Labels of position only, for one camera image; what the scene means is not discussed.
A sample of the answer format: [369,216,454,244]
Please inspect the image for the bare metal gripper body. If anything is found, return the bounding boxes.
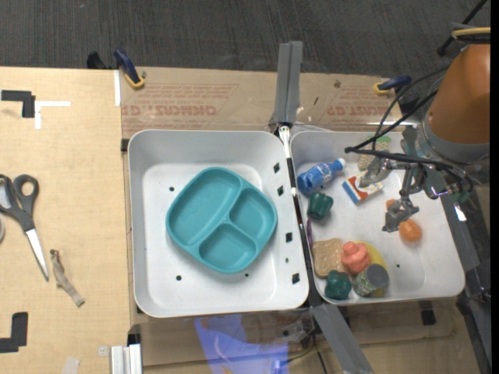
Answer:
[389,127,475,202]

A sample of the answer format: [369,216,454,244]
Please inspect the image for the yellow green toy pineapple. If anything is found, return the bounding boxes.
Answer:
[357,135,392,171]

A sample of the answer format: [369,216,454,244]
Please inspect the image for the orange toy fruit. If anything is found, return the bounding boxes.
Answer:
[385,198,423,243]

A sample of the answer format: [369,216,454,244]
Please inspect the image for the white red blue carton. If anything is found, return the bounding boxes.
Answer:
[342,173,385,206]

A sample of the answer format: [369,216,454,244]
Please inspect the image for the yellow banana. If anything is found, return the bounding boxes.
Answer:
[352,240,389,298]

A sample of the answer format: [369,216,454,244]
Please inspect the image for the white plastic tray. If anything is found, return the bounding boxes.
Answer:
[127,129,310,319]
[289,130,467,306]

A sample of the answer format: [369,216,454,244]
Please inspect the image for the blue plastic bottle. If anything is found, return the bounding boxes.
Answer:
[296,157,347,196]

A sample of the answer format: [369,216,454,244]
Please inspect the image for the pink swirl toy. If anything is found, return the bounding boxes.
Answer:
[341,241,371,276]

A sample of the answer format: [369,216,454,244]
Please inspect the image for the dark green toy pepper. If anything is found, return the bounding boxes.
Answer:
[306,191,334,221]

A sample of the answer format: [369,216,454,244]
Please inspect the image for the small green can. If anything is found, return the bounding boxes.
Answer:
[352,263,390,298]

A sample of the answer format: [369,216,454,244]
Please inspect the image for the thin black and white rod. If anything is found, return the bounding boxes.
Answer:
[278,122,315,256]

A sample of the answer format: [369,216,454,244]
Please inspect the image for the brown toy bread slice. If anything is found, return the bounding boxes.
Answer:
[311,238,345,279]

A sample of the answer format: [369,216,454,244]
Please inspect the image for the green toy broccoli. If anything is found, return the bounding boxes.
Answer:
[324,270,353,301]

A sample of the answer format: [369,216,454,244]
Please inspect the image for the teal divided plate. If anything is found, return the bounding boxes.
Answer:
[165,166,278,275]

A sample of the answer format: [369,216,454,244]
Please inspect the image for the brown cardboard board red print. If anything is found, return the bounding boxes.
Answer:
[119,66,469,368]

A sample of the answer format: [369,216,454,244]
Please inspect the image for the grey cloth strip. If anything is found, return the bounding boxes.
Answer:
[49,249,86,308]

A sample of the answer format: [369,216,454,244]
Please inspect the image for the grey handled scissors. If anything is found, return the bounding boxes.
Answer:
[0,173,51,282]

